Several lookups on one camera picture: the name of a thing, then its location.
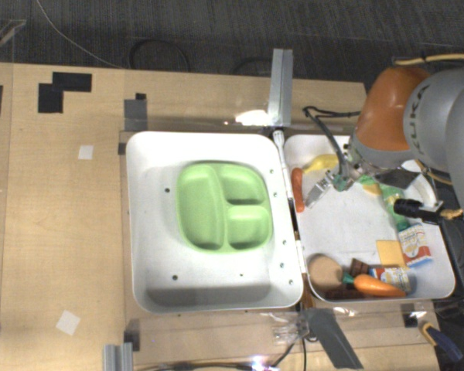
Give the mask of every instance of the green divided plate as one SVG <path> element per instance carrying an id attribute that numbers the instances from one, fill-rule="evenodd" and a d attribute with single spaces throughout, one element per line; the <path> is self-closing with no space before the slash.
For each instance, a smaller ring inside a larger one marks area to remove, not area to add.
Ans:
<path id="1" fill-rule="evenodd" d="M 196 163 L 181 171 L 176 193 L 180 232 L 197 249 L 233 253 L 263 246 L 271 238 L 268 193 L 251 168 Z"/>

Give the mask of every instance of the metal bar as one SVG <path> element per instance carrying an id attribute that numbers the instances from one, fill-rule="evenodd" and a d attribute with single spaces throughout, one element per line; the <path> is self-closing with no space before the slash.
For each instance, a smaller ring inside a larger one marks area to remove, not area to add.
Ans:
<path id="1" fill-rule="evenodd" d="M 103 348 L 103 371 L 132 371 L 132 343 L 105 345 Z"/>
<path id="2" fill-rule="evenodd" d="M 9 23 L 0 30 L 0 48 L 15 36 L 25 24 L 25 20 L 9 21 Z"/>
<path id="3" fill-rule="evenodd" d="M 292 51 L 274 49 L 268 100 L 268 116 L 271 119 L 271 126 L 285 127 L 291 124 L 293 69 Z"/>

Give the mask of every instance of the yellow sponge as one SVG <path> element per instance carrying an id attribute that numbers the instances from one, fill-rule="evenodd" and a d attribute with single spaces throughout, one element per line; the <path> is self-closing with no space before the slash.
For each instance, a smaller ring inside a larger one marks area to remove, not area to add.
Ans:
<path id="1" fill-rule="evenodd" d="M 406 268 L 398 240 L 377 240 L 377 249 L 382 266 Z"/>

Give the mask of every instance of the bottle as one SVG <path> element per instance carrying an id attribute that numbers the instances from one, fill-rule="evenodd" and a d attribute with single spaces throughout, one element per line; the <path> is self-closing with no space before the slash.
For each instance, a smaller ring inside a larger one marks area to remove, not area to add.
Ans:
<path id="1" fill-rule="evenodd" d="M 385 207 L 387 208 L 387 211 L 390 213 L 392 216 L 395 226 L 397 227 L 397 231 L 401 232 L 408 228 L 410 226 L 409 222 L 407 219 L 400 215 L 397 214 L 394 211 L 394 203 L 397 199 L 403 199 L 404 198 L 404 193 L 402 192 L 401 189 L 398 189 L 397 187 L 392 187 L 390 185 L 385 185 L 385 184 L 380 184 L 381 188 L 381 197 L 384 200 Z"/>

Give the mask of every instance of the carrot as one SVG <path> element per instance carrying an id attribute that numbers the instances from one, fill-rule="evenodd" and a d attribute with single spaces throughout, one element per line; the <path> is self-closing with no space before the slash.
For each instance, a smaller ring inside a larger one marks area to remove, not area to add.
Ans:
<path id="1" fill-rule="evenodd" d="M 294 193 L 295 211 L 304 211 L 304 201 L 302 200 L 302 169 L 293 168 L 291 173 L 292 192 Z"/>
<path id="2" fill-rule="evenodd" d="M 361 274 L 352 278 L 344 274 L 344 283 L 353 283 L 354 287 L 364 294 L 374 295 L 376 297 L 405 297 L 405 291 L 396 288 L 391 284 L 385 283 L 370 275 Z"/>

